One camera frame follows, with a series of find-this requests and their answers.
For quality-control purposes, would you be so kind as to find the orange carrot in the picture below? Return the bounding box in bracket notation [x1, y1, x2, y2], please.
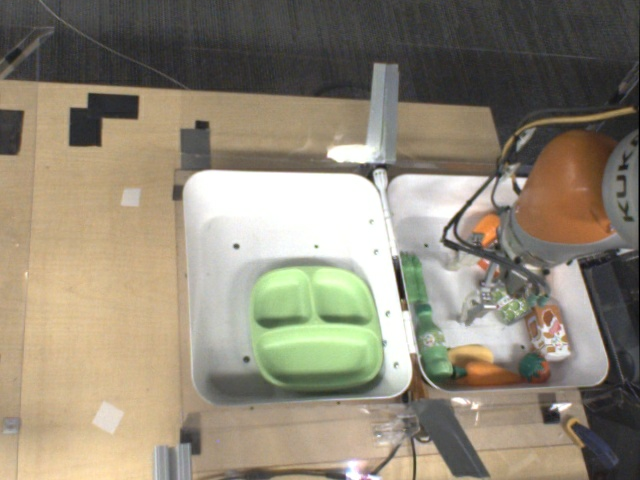
[451, 361, 527, 388]

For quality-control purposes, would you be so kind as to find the white plastic tray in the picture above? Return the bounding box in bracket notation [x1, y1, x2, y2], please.
[182, 169, 414, 407]
[387, 173, 611, 394]

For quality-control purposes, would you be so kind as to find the green bottle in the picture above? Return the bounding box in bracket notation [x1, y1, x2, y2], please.
[414, 302, 455, 383]

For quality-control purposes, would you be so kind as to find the orange carton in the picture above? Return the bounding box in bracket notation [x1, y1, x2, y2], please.
[523, 295, 572, 363]

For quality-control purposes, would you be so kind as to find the yellow banana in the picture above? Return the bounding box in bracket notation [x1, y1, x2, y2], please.
[446, 344, 495, 368]

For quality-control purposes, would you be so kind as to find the green divided plate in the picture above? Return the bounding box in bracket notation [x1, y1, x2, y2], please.
[249, 265, 386, 394]

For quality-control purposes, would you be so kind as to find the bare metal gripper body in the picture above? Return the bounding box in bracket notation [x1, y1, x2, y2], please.
[501, 263, 547, 299]

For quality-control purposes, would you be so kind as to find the pale wood board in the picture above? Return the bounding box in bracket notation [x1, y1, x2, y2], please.
[174, 89, 591, 480]

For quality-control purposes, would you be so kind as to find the red strawberry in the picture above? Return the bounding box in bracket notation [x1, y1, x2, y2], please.
[518, 351, 552, 385]

